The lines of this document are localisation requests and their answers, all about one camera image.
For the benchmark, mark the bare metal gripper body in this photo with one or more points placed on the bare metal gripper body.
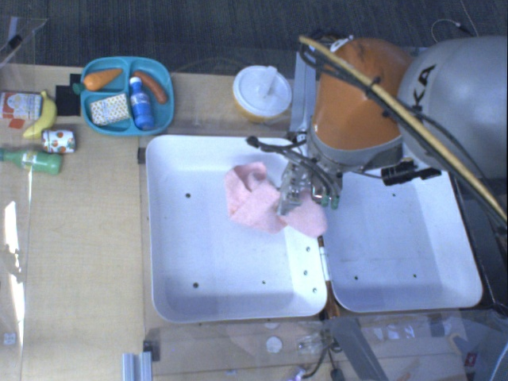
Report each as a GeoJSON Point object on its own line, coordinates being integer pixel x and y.
{"type": "Point", "coordinates": [293, 189]}

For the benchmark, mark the pink cloth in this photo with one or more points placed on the pink cloth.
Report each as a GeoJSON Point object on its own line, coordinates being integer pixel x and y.
{"type": "Point", "coordinates": [250, 205]}

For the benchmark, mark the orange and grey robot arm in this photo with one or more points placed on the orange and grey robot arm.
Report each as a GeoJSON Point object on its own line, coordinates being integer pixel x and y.
{"type": "Point", "coordinates": [357, 105]}

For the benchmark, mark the yellow cup with white lid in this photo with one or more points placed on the yellow cup with white lid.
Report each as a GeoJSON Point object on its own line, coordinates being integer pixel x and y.
{"type": "Point", "coordinates": [262, 91]}

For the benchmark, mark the white plastic tray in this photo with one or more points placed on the white plastic tray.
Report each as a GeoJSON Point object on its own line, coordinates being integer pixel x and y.
{"type": "Point", "coordinates": [206, 252]}
{"type": "Point", "coordinates": [397, 252]}

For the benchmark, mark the blue divided plate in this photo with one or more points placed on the blue divided plate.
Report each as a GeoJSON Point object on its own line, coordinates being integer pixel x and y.
{"type": "Point", "coordinates": [158, 117]}

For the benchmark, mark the blue bottle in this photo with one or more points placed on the blue bottle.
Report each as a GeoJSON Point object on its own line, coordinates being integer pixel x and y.
{"type": "Point", "coordinates": [141, 105]}

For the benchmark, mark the brown sausage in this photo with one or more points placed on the brown sausage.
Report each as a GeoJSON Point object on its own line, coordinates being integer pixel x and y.
{"type": "Point", "coordinates": [152, 86]}

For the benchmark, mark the yellow patterned packet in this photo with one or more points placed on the yellow patterned packet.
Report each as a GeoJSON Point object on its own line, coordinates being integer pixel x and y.
{"type": "Point", "coordinates": [110, 109]}

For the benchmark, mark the orange carrot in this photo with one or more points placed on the orange carrot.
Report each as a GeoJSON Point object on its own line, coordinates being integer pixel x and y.
{"type": "Point", "coordinates": [101, 79]}

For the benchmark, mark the white can with orange print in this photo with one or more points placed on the white can with orange print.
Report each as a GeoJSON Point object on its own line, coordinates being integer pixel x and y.
{"type": "Point", "coordinates": [58, 141]}

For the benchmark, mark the green bottle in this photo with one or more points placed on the green bottle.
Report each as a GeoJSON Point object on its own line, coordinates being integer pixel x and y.
{"type": "Point", "coordinates": [39, 162]}

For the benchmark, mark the yellow banana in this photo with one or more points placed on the yellow banana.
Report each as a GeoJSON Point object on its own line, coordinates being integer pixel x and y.
{"type": "Point", "coordinates": [47, 117]}

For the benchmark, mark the white and red carton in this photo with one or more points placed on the white and red carton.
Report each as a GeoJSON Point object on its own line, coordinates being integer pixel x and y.
{"type": "Point", "coordinates": [20, 105]}

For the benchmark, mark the black cylinder on white bracket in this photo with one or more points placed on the black cylinder on white bracket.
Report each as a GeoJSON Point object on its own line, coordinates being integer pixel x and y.
{"type": "Point", "coordinates": [399, 175]}

